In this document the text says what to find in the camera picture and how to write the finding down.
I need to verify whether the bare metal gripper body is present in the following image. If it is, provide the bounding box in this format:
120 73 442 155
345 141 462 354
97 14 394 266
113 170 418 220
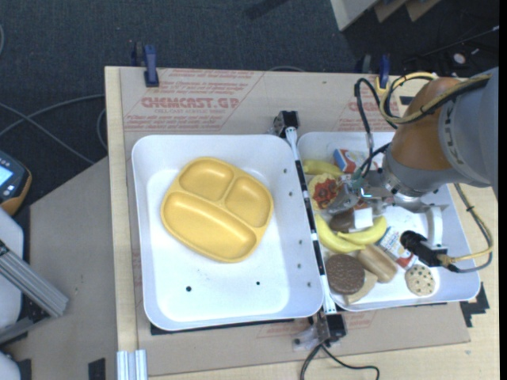
340 168 400 210

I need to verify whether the dark brown doughnut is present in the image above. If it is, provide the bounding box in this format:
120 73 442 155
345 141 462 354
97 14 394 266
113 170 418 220
329 210 356 234

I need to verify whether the pizza slice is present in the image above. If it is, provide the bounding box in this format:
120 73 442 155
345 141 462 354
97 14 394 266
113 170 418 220
307 173 344 213

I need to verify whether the white cube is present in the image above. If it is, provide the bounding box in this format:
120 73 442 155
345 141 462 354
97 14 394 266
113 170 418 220
353 207 375 230

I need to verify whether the yellow banana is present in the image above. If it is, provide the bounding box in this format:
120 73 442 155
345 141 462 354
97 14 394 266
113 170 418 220
314 211 375 253
336 215 388 246
303 159 345 177

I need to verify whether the thin black and white rod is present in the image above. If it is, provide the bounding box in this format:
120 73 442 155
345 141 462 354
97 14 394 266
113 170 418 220
285 126 337 314

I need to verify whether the red white blue carton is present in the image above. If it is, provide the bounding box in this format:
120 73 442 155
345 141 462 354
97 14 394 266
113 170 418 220
333 148 368 174

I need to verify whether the tan hot dog bun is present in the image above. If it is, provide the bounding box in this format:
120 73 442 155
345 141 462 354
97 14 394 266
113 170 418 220
356 244 398 284

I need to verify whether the round brown biscuit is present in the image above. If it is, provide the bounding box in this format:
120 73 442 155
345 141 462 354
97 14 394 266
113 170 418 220
325 254 366 296

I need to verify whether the white plastic tray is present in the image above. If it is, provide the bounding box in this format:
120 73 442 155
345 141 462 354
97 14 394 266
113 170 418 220
131 134 325 331
296 131 482 313

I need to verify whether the tan bread slice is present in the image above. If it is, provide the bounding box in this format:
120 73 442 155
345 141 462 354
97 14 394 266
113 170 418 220
343 269 379 306

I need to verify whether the chocolate chip cookie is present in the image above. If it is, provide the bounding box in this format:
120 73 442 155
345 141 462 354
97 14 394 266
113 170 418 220
404 264 436 298

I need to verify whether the yellow divided plate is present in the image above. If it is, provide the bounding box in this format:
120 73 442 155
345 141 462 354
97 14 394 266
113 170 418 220
160 156 275 264

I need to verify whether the brown cardboard board red print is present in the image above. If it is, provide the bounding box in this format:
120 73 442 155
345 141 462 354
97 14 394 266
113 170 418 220
118 67 472 376

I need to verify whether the black cylinder on white bracket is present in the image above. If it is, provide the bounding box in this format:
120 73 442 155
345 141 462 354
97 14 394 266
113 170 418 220
399 205 451 268

